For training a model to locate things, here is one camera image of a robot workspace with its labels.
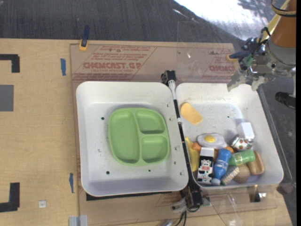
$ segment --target robotic hand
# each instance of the robotic hand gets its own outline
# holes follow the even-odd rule
[[[228,91],[241,83],[258,86],[275,78],[275,76],[292,77],[294,92],[288,94],[278,92],[276,100],[286,106],[296,108],[296,7],[297,0],[287,0],[285,9],[271,7],[279,17],[274,31],[270,33],[268,27],[261,30],[259,38],[249,38],[238,53],[228,55],[228,60],[238,59],[240,69],[232,76],[228,83]]]

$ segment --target black corner marker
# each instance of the black corner marker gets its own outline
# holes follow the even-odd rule
[[[17,211],[20,207],[20,183],[10,183],[9,201],[0,203],[0,212]]]
[[[20,57],[13,54],[0,54],[0,60],[11,61],[11,72],[20,73]]]

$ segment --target blue clip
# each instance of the blue clip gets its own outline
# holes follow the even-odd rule
[[[84,35],[79,43],[79,49],[85,51],[88,47],[88,38],[89,38],[90,27],[88,25],[85,26]]]

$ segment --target white container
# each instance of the white container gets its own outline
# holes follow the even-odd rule
[[[170,89],[156,82],[94,82],[76,90],[81,182],[92,196],[179,191],[188,173]],[[145,107],[165,119],[170,153],[164,161],[144,166],[123,165],[111,153],[110,114],[120,108]]]
[[[250,122],[254,132],[253,150],[262,158],[265,171],[261,175],[251,175],[243,183],[231,181],[227,186],[204,186],[206,190],[229,189],[245,186],[275,185],[283,179],[283,169],[266,120],[259,95],[251,86],[241,84],[227,90],[223,83],[182,83],[176,87],[178,105],[188,102],[203,117],[198,125],[192,125],[181,117],[183,132],[190,141],[204,133],[219,133],[226,143],[238,133],[237,126]]]

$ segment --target wooden table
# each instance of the wooden table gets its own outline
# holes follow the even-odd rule
[[[0,112],[0,202],[8,202],[10,183],[20,183],[20,206],[17,211],[1,212],[0,225],[64,226],[68,225],[69,216],[80,215],[70,57],[70,45],[74,43],[79,41],[0,39],[1,54],[20,56],[20,73],[11,72],[10,61],[0,61],[0,85],[14,86],[13,111]],[[62,76],[61,58],[66,60],[66,76]],[[74,193],[69,182],[71,173]],[[47,201],[45,208],[39,208],[40,200]],[[278,192],[275,192],[275,202],[277,207],[268,210],[189,217],[186,225],[222,226],[225,225],[222,218],[231,217],[243,218],[247,222],[244,225],[292,225]],[[130,225],[161,223],[162,220],[157,220]]]

